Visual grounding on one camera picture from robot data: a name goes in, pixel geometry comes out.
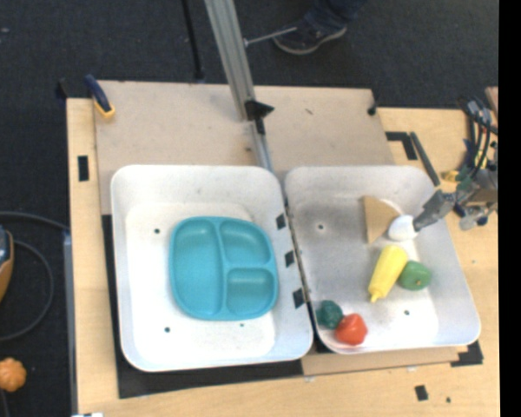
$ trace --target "black pole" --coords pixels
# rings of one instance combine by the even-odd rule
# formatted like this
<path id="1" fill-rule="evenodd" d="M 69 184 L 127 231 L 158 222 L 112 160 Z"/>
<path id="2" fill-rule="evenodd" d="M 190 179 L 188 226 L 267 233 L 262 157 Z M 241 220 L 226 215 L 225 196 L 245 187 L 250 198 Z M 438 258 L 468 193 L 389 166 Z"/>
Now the black pole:
<path id="1" fill-rule="evenodd" d="M 183 7 L 183 15 L 185 16 L 185 24 L 188 28 L 189 43 L 193 52 L 193 60 L 195 61 L 195 80 L 197 82 L 204 82 L 205 75 L 202 70 L 201 59 L 199 58 L 199 50 L 197 49 L 197 42 L 195 40 L 195 33 L 193 31 L 193 24 L 191 23 L 191 15 L 189 13 L 188 0 L 181 0 Z"/>

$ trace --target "wooden table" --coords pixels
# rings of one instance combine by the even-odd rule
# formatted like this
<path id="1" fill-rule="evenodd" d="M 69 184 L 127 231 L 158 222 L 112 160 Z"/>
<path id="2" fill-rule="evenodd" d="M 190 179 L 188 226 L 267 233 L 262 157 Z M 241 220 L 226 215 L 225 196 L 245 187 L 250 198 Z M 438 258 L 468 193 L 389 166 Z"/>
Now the wooden table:
<path id="1" fill-rule="evenodd" d="M 266 93 L 259 89 L 259 94 Z M 377 116 L 386 132 L 417 132 L 439 174 L 459 165 L 465 151 L 462 138 L 466 136 L 466 122 L 461 111 L 380 108 Z M 478 338 L 478 348 L 484 356 L 481 364 L 459 367 L 453 367 L 448 361 L 424 364 L 425 358 L 420 364 L 413 358 L 411 363 L 411 354 L 406 356 L 406 363 L 401 367 L 388 367 L 387 360 L 382 359 L 374 367 L 369 365 L 366 370 L 356 372 L 200 387 L 119 399 L 92 102 L 69 99 L 67 122 L 78 413 L 103 413 L 105 417 L 499 415 L 496 215 L 485 227 L 465 232 L 459 229 L 454 214 L 445 218 L 481 319 L 482 330 Z M 407 158 L 401 142 L 389 142 L 389 146 L 397 164 L 423 168 L 420 160 Z M 81 156 L 86 156 L 89 164 L 89 173 L 83 181 L 80 181 Z M 443 188 L 451 191 L 454 186 L 443 182 Z M 447 349 L 460 352 L 462 359 L 468 350 L 467 347 Z"/>

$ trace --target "person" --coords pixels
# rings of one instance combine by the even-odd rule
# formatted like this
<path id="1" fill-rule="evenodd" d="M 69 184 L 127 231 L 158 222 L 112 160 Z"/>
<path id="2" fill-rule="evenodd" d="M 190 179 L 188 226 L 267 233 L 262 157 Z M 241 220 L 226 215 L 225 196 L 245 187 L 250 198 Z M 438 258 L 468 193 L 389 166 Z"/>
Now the person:
<path id="1" fill-rule="evenodd" d="M 287 31 L 274 38 L 282 50 L 305 55 L 315 52 L 323 43 L 346 34 L 347 25 L 367 0 L 314 0 L 307 13 L 294 23 L 284 26 Z"/>

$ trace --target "blue and yellow clamp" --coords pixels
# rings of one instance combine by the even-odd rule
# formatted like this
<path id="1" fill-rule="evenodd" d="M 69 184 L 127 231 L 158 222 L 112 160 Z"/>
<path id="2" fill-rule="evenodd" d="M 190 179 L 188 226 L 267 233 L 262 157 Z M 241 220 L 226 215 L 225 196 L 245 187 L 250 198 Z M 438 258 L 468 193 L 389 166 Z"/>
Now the blue and yellow clamp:
<path id="1" fill-rule="evenodd" d="M 84 78 L 84 82 L 92 96 L 95 98 L 96 109 L 98 109 L 104 118 L 109 119 L 112 117 L 115 113 L 114 105 L 109 102 L 96 79 L 91 74 L 87 74 Z"/>

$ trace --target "red toy tomato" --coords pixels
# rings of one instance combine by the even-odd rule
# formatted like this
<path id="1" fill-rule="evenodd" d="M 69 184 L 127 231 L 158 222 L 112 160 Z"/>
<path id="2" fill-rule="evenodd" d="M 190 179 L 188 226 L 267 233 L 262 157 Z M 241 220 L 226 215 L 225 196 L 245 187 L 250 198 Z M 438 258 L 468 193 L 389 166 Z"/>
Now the red toy tomato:
<path id="1" fill-rule="evenodd" d="M 334 330 L 334 335 L 338 341 L 351 345 L 361 344 L 367 333 L 365 321 L 359 314 L 346 315 Z"/>

